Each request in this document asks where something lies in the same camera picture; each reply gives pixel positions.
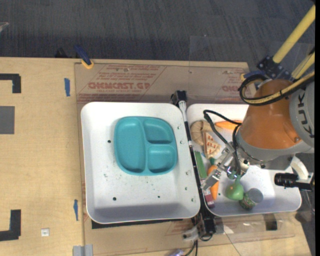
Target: black corner marker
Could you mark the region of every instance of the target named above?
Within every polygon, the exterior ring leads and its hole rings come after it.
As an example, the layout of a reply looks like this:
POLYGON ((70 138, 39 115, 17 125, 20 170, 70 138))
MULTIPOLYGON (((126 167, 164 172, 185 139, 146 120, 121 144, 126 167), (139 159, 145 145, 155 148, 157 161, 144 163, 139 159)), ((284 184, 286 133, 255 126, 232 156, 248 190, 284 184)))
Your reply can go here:
POLYGON ((21 236, 21 210, 11 210, 9 230, 0 231, 0 242, 17 240, 21 236))
POLYGON ((21 76, 19 74, 1 74, 0 80, 11 80, 12 81, 12 93, 21 93, 21 76))

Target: teal plate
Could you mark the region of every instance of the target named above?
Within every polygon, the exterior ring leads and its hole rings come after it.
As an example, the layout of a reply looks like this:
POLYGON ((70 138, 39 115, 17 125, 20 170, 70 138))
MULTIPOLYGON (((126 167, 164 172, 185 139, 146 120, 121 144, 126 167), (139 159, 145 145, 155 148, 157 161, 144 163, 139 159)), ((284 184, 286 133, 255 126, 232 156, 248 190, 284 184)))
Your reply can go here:
POLYGON ((121 118, 114 129, 114 153, 127 174, 154 176, 175 168, 178 160, 174 131, 163 119, 121 118))

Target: wooden surface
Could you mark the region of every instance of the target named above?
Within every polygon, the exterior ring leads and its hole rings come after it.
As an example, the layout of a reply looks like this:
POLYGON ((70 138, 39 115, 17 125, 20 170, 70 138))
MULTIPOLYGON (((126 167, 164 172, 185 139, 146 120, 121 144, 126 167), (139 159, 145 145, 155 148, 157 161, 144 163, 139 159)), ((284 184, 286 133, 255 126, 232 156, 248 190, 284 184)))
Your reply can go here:
MULTIPOLYGON (((22 93, 12 94, 11 82, 0 80, 0 106, 15 106, 14 135, 0 134, 0 231, 9 229, 10 210, 21 210, 21 236, 18 240, 1 241, 0 256, 72 255, 73 246, 86 243, 81 212, 76 62, 79 61, 0 58, 0 73, 20 74, 22 90, 22 93), (70 79, 69 97, 66 96, 64 78, 70 79), (78 221, 75 200, 78 201, 78 221), (43 228, 50 229, 50 236, 41 236, 43 228)), ((96 62, 106 63, 109 60, 96 62)), ((189 65, 180 61, 118 62, 189 65)), ((233 245, 201 244, 198 255, 311 255, 300 223, 292 220, 283 227, 291 235, 280 236, 279 239, 236 242, 233 245)), ((117 230, 123 230, 124 238, 130 235, 125 233, 125 228, 117 230)), ((112 235, 107 239, 112 242, 112 235)), ((160 251, 144 255, 164 256, 168 253, 160 251)))

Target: yellow cable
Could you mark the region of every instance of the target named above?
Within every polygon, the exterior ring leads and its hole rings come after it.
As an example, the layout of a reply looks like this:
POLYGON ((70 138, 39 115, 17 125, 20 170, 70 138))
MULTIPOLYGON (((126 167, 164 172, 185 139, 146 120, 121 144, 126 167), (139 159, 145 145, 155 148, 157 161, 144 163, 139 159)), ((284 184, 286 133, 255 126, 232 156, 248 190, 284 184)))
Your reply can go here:
POLYGON ((309 54, 295 69, 292 71, 292 77, 294 79, 299 79, 308 68, 315 63, 315 51, 312 54, 309 54))
POLYGON ((291 35, 286 39, 281 48, 273 56, 273 61, 275 63, 280 63, 291 48, 296 44, 299 38, 304 34, 308 27, 316 19, 316 5, 313 5, 307 14, 303 17, 300 23, 296 26, 291 35))
POLYGON ((293 84, 291 84, 290 86, 288 86, 287 88, 281 90, 281 93, 280 91, 276 92, 275 94, 272 94, 272 95, 269 95, 265 98, 261 98, 261 99, 245 99, 244 101, 246 103, 249 103, 249 104, 261 104, 261 103, 265 103, 265 102, 268 102, 268 101, 271 101, 277 97, 280 97, 281 94, 285 94, 289 91, 291 91, 292 89, 294 89, 295 87, 299 86, 300 84, 302 84, 304 81, 308 80, 309 78, 311 78, 312 76, 315 75, 315 72, 311 72, 307 75, 305 75, 304 77, 302 77, 301 79, 299 79, 298 81, 294 82, 293 84))

